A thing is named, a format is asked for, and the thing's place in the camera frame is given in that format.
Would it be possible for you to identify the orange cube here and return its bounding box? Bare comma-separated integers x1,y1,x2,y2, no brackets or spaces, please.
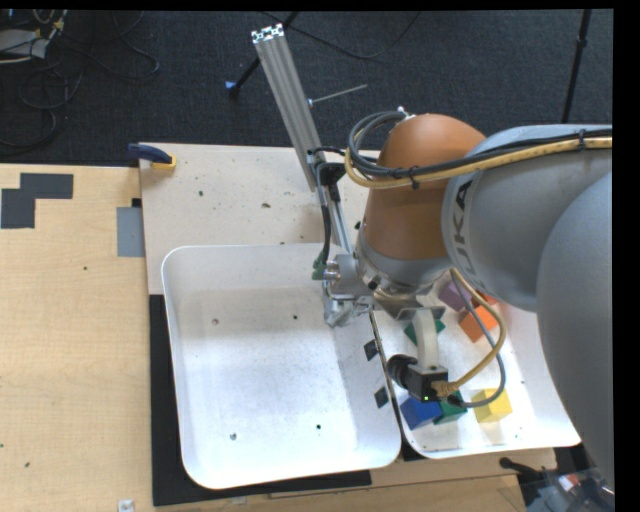
458,304,500,344

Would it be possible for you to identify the blue cube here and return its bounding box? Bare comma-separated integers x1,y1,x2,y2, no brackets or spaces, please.
399,395,444,431

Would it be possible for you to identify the black cylinder on white bracket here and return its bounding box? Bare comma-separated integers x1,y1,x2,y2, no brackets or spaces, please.
385,307,450,404

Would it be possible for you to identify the pale wood board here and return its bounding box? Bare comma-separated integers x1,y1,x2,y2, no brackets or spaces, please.
138,143,557,500

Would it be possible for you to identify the green cube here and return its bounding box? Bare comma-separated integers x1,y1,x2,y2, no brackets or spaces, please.
432,399,469,426
403,319,447,347

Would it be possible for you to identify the black block with thin wires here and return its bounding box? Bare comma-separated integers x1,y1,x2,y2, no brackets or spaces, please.
314,161,347,188

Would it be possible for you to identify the yellow cube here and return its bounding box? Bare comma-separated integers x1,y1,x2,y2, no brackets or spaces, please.
470,387,514,424

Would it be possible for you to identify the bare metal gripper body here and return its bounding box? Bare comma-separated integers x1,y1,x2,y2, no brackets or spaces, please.
322,253,390,312

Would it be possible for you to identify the white plastic tray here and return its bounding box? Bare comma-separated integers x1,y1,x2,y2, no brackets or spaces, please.
368,269,583,460
160,243,403,491

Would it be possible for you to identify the purple cube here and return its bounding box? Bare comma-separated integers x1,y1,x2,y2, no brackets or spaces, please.
439,281,474,313

